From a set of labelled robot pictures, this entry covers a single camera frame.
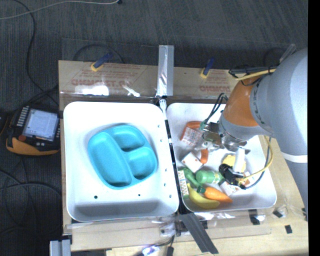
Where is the light green bottle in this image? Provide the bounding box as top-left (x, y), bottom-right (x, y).
top-left (195, 169), bottom-right (225, 186)

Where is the orange curved sausage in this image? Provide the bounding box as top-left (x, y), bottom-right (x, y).
top-left (199, 148), bottom-right (210, 165)

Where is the white carton orange print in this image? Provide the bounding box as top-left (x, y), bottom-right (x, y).
top-left (180, 152), bottom-right (204, 174)

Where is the black cylinder on white bracket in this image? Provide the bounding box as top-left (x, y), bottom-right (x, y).
top-left (218, 147), bottom-right (247, 187)

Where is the brown cardboard board red print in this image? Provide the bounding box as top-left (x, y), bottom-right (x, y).
top-left (57, 59), bottom-right (276, 251)

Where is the blue divided plate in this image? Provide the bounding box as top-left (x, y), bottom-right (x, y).
top-left (86, 124), bottom-right (158, 190)

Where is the yellow banana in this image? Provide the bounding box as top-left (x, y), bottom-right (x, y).
top-left (186, 182), bottom-right (221, 210)

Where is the white and red carton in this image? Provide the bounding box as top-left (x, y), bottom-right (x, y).
top-left (219, 180), bottom-right (241, 197)

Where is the orange carrot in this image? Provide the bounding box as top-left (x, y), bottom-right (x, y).
top-left (197, 185), bottom-right (234, 204)

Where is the yellow biscuit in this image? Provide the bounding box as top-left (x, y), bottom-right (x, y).
top-left (221, 154), bottom-right (247, 174)

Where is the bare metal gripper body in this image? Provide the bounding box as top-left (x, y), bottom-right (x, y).
top-left (201, 121), bottom-right (251, 154)

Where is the white patterned packet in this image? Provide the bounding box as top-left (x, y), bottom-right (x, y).
top-left (177, 169), bottom-right (190, 199)

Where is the white plastic tray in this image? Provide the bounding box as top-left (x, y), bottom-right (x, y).
top-left (165, 102), bottom-right (278, 214)
top-left (62, 101), bottom-right (180, 223)

